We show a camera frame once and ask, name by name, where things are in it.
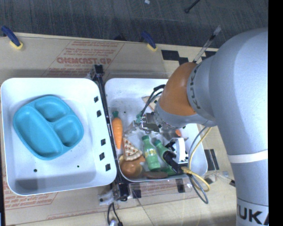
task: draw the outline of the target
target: bottle label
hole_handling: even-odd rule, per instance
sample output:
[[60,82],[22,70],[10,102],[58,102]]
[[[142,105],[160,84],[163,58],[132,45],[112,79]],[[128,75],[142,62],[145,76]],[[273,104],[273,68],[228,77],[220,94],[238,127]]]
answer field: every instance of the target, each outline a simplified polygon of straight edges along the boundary
[[145,152],[145,158],[147,158],[148,156],[153,156],[153,155],[156,155],[156,151],[154,149],[150,149]]

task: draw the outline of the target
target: blue divided plate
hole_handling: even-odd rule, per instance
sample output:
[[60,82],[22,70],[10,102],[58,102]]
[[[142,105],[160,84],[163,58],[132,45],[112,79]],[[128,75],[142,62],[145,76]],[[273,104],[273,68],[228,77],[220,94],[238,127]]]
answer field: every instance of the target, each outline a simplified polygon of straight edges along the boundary
[[84,135],[79,118],[56,96],[44,96],[22,106],[14,115],[13,125],[28,150],[43,160],[66,153]]

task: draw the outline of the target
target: dark gray carpet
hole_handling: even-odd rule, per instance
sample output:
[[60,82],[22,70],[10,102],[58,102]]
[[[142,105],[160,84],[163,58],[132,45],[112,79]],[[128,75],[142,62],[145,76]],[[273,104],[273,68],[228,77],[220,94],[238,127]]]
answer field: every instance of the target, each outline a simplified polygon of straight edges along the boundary
[[222,31],[219,48],[241,32],[268,26],[268,0],[0,0],[1,27],[15,32],[114,39],[122,33],[139,41],[146,30],[156,43],[203,46],[213,30]]

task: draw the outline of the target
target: green bottle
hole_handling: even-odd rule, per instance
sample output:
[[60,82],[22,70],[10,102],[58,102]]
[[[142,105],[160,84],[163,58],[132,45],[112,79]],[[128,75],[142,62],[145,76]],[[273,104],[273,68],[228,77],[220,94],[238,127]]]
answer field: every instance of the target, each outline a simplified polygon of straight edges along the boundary
[[156,146],[156,148],[158,149],[158,154],[160,156],[160,158],[165,162],[165,164],[167,165],[167,168],[162,169],[164,172],[166,172],[168,174],[168,176],[172,176],[172,175],[176,175],[176,172],[173,171],[172,167],[166,163],[165,159],[163,158],[163,154],[166,151],[169,151],[164,145],[162,145],[160,140],[156,140],[154,142],[154,145]]
[[155,147],[150,143],[150,138],[148,135],[143,136],[142,141],[144,142],[143,153],[150,171],[160,170],[160,163],[155,150]]

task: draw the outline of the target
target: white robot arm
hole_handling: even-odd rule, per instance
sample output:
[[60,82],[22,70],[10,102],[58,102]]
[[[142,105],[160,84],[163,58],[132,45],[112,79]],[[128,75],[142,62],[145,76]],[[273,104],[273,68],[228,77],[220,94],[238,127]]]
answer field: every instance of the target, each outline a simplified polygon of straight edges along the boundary
[[241,33],[168,80],[154,119],[162,130],[217,125],[237,192],[237,226],[268,225],[267,28]]

